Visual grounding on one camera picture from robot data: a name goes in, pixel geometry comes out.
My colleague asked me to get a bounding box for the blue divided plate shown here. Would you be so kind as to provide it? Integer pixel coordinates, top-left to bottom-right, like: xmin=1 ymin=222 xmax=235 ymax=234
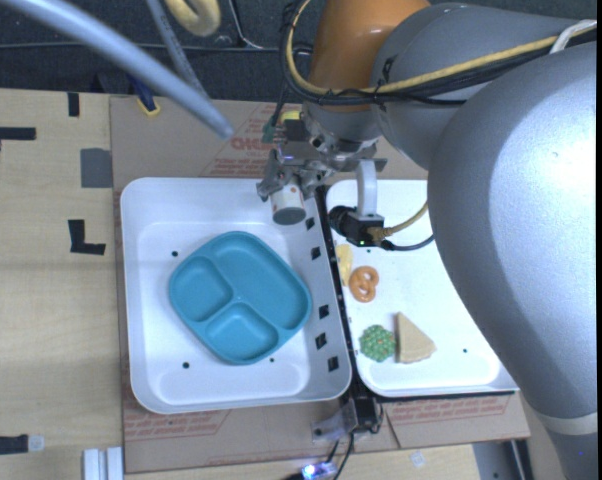
xmin=168 ymin=230 xmax=314 ymax=367

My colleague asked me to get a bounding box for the black cylinder on white bracket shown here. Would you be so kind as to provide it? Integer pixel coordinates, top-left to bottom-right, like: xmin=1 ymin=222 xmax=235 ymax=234
xmin=328 ymin=159 xmax=385 ymax=247

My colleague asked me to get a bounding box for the orange pretzel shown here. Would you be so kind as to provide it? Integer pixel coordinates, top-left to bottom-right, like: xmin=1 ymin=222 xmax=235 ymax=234
xmin=347 ymin=265 xmax=379 ymax=304

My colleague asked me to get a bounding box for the beige bread slice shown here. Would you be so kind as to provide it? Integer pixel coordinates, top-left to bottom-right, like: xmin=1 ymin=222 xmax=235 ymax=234
xmin=393 ymin=311 xmax=438 ymax=365

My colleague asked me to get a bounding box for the brown cardboard board red print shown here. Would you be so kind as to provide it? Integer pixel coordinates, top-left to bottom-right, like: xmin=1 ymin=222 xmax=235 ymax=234
xmin=109 ymin=95 xmax=531 ymax=475

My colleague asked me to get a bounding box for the white can with orange print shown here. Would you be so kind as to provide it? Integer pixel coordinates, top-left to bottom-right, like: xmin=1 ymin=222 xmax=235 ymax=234
xmin=271 ymin=183 xmax=307 ymax=227

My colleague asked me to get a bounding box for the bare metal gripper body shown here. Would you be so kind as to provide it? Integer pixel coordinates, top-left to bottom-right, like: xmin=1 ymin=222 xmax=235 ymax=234
xmin=268 ymin=116 xmax=378 ymax=182

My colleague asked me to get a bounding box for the yellow cheese piece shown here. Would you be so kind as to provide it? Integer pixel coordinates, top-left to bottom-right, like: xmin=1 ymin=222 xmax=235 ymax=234
xmin=334 ymin=243 xmax=355 ymax=281

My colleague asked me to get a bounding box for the black block with thin wires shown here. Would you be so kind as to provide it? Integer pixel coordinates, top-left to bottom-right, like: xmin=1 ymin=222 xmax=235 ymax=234
xmin=310 ymin=396 xmax=385 ymax=443

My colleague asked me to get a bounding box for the white plastic tray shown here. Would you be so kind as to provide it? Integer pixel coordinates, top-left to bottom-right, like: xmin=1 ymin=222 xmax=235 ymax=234
xmin=325 ymin=178 xmax=520 ymax=399
xmin=119 ymin=176 xmax=354 ymax=415

